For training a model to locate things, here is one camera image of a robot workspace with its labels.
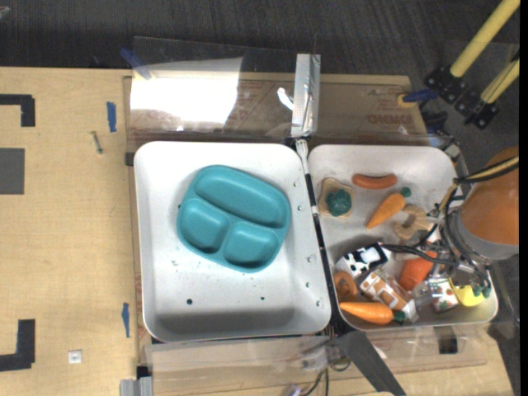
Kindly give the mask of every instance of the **toy food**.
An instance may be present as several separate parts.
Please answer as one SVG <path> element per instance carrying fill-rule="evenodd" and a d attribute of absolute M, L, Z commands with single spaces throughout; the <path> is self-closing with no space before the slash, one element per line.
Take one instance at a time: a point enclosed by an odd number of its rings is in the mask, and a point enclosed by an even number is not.
<path fill-rule="evenodd" d="M 384 326 L 396 320 L 400 323 L 405 319 L 405 314 L 394 313 L 387 305 L 380 302 L 341 302 L 339 308 L 369 323 Z"/>
<path fill-rule="evenodd" d="M 464 307 L 474 307 L 478 304 L 481 304 L 487 297 L 489 297 L 489 293 L 486 292 L 487 294 L 486 296 L 480 286 L 475 286 L 475 287 L 471 285 L 455 286 L 453 282 L 451 281 L 451 279 L 450 279 L 450 284 L 453 288 L 453 291 L 455 292 L 456 299 Z"/>
<path fill-rule="evenodd" d="M 413 299 L 383 267 L 369 273 L 359 287 L 366 298 L 381 302 L 394 311 L 403 311 L 412 322 L 417 320 Z"/>
<path fill-rule="evenodd" d="M 427 251 L 427 255 L 436 258 L 436 252 Z M 418 283 L 422 283 L 426 279 L 427 273 L 432 269 L 432 265 L 432 262 L 420 257 L 414 260 L 407 260 L 399 278 L 399 284 L 405 290 L 413 290 Z"/>
<path fill-rule="evenodd" d="M 459 304 L 449 279 L 445 277 L 429 279 L 428 285 L 431 293 L 436 296 L 432 306 L 437 313 L 453 309 Z"/>
<path fill-rule="evenodd" d="M 352 214 L 354 190 L 339 181 L 326 177 L 321 184 L 321 197 L 318 201 L 319 212 L 332 217 L 346 218 Z"/>
<path fill-rule="evenodd" d="M 393 229 L 396 236 L 403 240 L 409 240 L 415 232 L 418 230 L 428 230 L 430 227 L 427 221 L 426 211 L 417 205 L 405 205 L 402 212 L 406 213 L 410 217 L 410 223 L 398 223 L 394 222 Z"/>
<path fill-rule="evenodd" d="M 336 268 L 356 279 L 385 264 L 389 260 L 388 253 L 389 251 L 386 252 L 378 243 L 374 243 L 346 253 L 337 260 Z"/>
<path fill-rule="evenodd" d="M 365 189 L 385 189 L 396 185 L 398 178 L 393 173 L 385 176 L 366 176 L 356 174 L 352 176 L 352 183 Z"/>
<path fill-rule="evenodd" d="M 403 196 L 403 193 L 408 195 L 409 189 L 403 188 L 402 193 L 395 192 L 387 196 L 372 214 L 372 217 L 370 217 L 366 228 L 373 229 L 401 211 L 405 207 L 405 196 Z"/>
<path fill-rule="evenodd" d="M 338 271 L 333 275 L 333 283 L 336 286 L 337 300 L 339 302 L 352 302 L 357 297 L 356 283 L 348 273 Z"/>

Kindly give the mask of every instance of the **orange toy carrot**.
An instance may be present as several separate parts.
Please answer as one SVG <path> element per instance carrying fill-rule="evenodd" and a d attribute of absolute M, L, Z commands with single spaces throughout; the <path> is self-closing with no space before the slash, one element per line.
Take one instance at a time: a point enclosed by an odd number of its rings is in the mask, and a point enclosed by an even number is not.
<path fill-rule="evenodd" d="M 352 183 L 366 189 L 385 189 L 396 185 L 398 178 L 393 173 L 385 176 L 366 176 L 356 174 L 352 176 Z"/>
<path fill-rule="evenodd" d="M 405 314 L 393 310 L 381 302 L 341 302 L 339 308 L 369 323 L 384 326 L 391 321 L 402 322 Z"/>
<path fill-rule="evenodd" d="M 370 217 L 366 228 L 375 228 L 402 210 L 405 207 L 405 196 L 410 196 L 408 188 L 403 188 L 402 193 L 394 193 L 387 196 L 372 214 L 372 217 Z"/>
<path fill-rule="evenodd" d="M 357 297 L 356 283 L 348 273 L 338 271 L 333 275 L 333 283 L 336 286 L 337 300 L 339 302 L 351 302 Z"/>

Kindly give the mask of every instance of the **toy food package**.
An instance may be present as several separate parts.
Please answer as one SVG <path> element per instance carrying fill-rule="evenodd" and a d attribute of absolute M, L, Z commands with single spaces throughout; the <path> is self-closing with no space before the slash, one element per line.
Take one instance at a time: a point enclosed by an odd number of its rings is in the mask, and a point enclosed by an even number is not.
<path fill-rule="evenodd" d="M 436 299 L 432 302 L 432 306 L 437 313 L 443 313 L 448 309 L 453 309 L 459 304 L 449 279 L 445 277 L 432 278 L 429 279 L 428 285 L 431 293 L 437 295 Z"/>
<path fill-rule="evenodd" d="M 336 268 L 360 280 L 360 276 L 385 264 L 389 260 L 389 254 L 389 251 L 375 243 L 345 254 L 336 262 Z"/>
<path fill-rule="evenodd" d="M 379 301 L 393 311 L 403 311 L 412 323 L 418 320 L 412 297 L 382 267 L 366 276 L 360 283 L 360 290 L 368 299 Z"/>

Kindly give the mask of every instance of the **screw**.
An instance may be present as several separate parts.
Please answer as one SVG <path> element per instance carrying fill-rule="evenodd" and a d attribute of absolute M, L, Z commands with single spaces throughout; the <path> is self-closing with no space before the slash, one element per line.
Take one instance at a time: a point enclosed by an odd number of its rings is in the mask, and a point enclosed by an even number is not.
<path fill-rule="evenodd" d="M 90 132 L 90 135 L 93 137 L 93 142 L 96 145 L 97 152 L 99 154 L 102 154 L 102 148 L 101 148 L 101 145 L 99 144 L 99 139 L 97 139 L 97 134 L 95 133 L 95 131 L 92 131 Z"/>

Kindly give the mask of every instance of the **toy carrot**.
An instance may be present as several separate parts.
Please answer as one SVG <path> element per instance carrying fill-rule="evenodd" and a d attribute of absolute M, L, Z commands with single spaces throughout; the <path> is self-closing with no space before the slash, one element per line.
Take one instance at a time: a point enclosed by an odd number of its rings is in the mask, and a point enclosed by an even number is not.
<path fill-rule="evenodd" d="M 394 313 L 391 308 L 381 302 L 341 302 L 339 308 L 380 326 L 387 325 L 393 320 L 400 323 L 405 320 L 405 313 L 401 311 Z"/>
<path fill-rule="evenodd" d="M 337 300 L 339 302 L 351 302 L 357 297 L 356 283 L 348 273 L 338 271 L 333 275 L 333 283 L 336 286 Z"/>
<path fill-rule="evenodd" d="M 402 210 L 405 207 L 405 196 L 410 196 L 410 190 L 407 187 L 403 188 L 401 193 L 393 193 L 387 196 L 370 217 L 366 228 L 375 228 Z"/>

